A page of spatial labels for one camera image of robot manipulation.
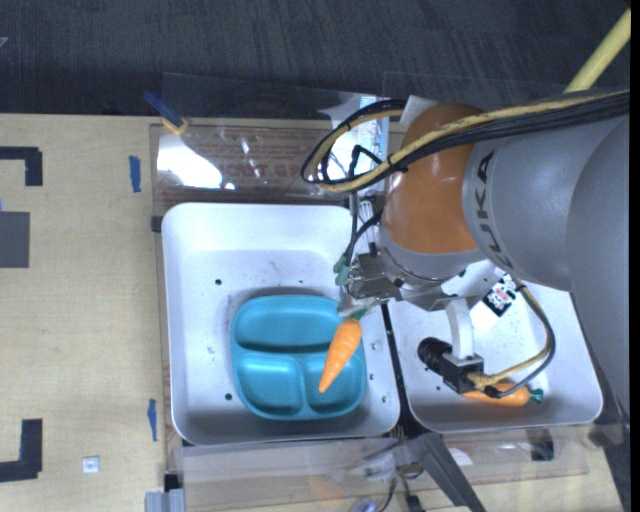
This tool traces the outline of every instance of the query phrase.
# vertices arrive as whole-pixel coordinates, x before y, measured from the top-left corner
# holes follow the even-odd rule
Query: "black floor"
[[[628,5],[0,0],[0,112],[151,114],[144,90],[192,75],[494,108],[561,92]],[[627,46],[596,85],[629,83]],[[601,422],[618,418],[607,400]],[[630,510],[628,432],[622,441],[607,453]]]

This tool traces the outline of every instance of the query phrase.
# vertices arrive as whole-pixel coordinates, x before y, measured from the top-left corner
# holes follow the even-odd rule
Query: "white basin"
[[[338,299],[333,264],[351,218],[336,206],[184,203],[162,222],[171,366],[178,433],[197,445],[379,436],[400,403],[379,311],[362,318],[367,388],[344,416],[308,421],[261,418],[240,401],[230,326],[250,298],[315,294]]]
[[[600,414],[602,392],[571,296],[531,283],[528,287],[554,330],[556,353],[549,366],[529,385],[531,389],[543,390],[542,403],[530,401],[519,408],[468,400],[445,386],[440,376],[425,371],[416,348],[429,336],[451,343],[446,313],[426,313],[408,302],[389,304],[409,407],[425,428],[447,433],[582,424]],[[532,357],[545,343],[544,327],[522,297],[490,330],[486,329],[480,322],[474,325],[474,349],[484,357],[486,373],[501,371]],[[515,374],[514,381],[529,371]]]

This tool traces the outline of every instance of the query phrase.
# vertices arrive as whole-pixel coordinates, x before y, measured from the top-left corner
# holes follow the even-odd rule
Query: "teal plastic tray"
[[[336,302],[309,295],[273,295],[245,302],[231,326],[233,375],[242,403],[272,420],[318,420],[347,414],[364,395],[362,343],[325,391],[320,375],[342,321]]]

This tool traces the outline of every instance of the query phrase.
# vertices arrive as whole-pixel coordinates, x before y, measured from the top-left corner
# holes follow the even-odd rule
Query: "wooden table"
[[[30,212],[30,264],[0,269],[0,461],[43,420],[37,479],[0,483],[0,511],[142,511],[166,464],[149,126],[157,118],[0,115],[0,146],[37,146],[44,184],[0,160],[3,211]],[[129,157],[141,164],[134,192]],[[147,409],[157,409],[153,440]],[[83,473],[83,458],[100,470]],[[489,510],[621,510],[601,450],[585,475],[478,485]],[[450,507],[439,490],[429,509]],[[402,510],[392,501],[388,510]],[[272,507],[334,510],[344,502]]]

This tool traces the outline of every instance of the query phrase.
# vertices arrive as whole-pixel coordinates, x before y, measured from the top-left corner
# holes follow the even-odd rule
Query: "yellow cable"
[[[363,123],[368,123],[369,121],[373,121],[375,119],[382,119],[384,117],[393,117],[400,116],[404,112],[403,109],[395,109],[395,110],[385,110],[384,112],[376,112],[375,114],[371,114],[365,117],[361,117],[356,119],[355,121],[349,123],[349,126],[343,125],[337,128],[334,132],[332,132],[331,137],[327,138],[324,143],[316,149],[314,152],[314,158],[309,162],[308,167],[310,167],[311,175],[314,180],[318,179],[318,166],[322,161],[322,157],[331,149],[331,146],[335,143],[338,138],[342,135],[350,131],[352,128],[355,128],[358,125]]]
[[[631,9],[624,12],[564,92],[589,89],[629,39],[631,39]]]
[[[618,91],[614,93],[597,94],[597,95],[592,95],[587,97],[581,96],[581,97],[565,98],[562,100],[546,101],[543,103],[536,103],[533,105],[508,107],[501,110],[494,110],[492,112],[483,112],[481,114],[464,117],[462,119],[458,119],[457,121],[443,125],[439,128],[436,128],[435,130],[432,130],[426,133],[419,139],[415,140],[411,144],[405,146],[404,148],[400,149],[399,151],[391,155],[387,159],[387,161],[382,162],[381,164],[376,166],[372,171],[366,174],[362,174],[349,182],[334,183],[334,184],[317,182],[315,183],[315,185],[321,188],[322,190],[326,190],[330,192],[336,192],[336,193],[351,192],[362,186],[366,186],[368,183],[371,183],[375,178],[380,176],[389,168],[389,163],[394,164],[396,162],[399,162],[406,156],[412,154],[417,149],[437,139],[440,139],[446,135],[450,135],[452,133],[462,131],[467,128],[471,128],[473,126],[477,126],[479,124],[483,124],[491,121],[497,121],[500,119],[520,116],[524,114],[536,113],[536,112],[549,112],[553,110],[560,110],[562,108],[583,103],[585,101],[590,101],[596,98],[604,98],[607,96],[612,96],[614,94],[618,94]],[[351,123],[351,127],[357,126],[359,124],[370,121],[372,119],[378,119],[380,117],[389,117],[392,115],[397,115],[397,113],[395,112],[396,111],[380,112],[377,114],[373,114],[371,116],[362,117],[354,121],[353,123]],[[331,146],[337,140],[337,138],[343,133],[346,133],[348,130],[349,129],[346,126],[342,127],[342,129],[340,130],[336,130],[333,136],[329,137],[314,153],[313,158],[311,158],[311,160],[309,161],[309,168],[312,170],[314,179],[317,179],[317,169],[318,169],[318,166],[320,165],[320,162],[322,161],[323,155],[331,148]]]
[[[522,286],[522,282],[520,280],[514,279],[514,282]],[[520,292],[524,296],[529,306],[534,310],[536,315],[540,317],[541,320],[542,318],[546,318],[544,311],[542,310],[542,307],[540,306],[538,301],[535,299],[535,297],[531,294],[529,289],[526,286],[522,286],[520,289]],[[547,339],[546,339],[544,348],[540,352],[538,352],[535,356],[498,373],[487,375],[483,372],[472,372],[469,375],[467,375],[467,377],[476,385],[476,389],[484,389],[487,386],[492,386],[493,384],[496,384],[497,382],[500,382],[501,380],[504,380],[507,377],[510,377],[514,373],[518,373],[519,371],[524,370],[525,368],[531,366],[532,364],[535,364],[538,361],[541,361],[551,350],[552,333],[549,331],[549,327],[546,325],[546,323],[545,323],[545,330],[547,332]]]

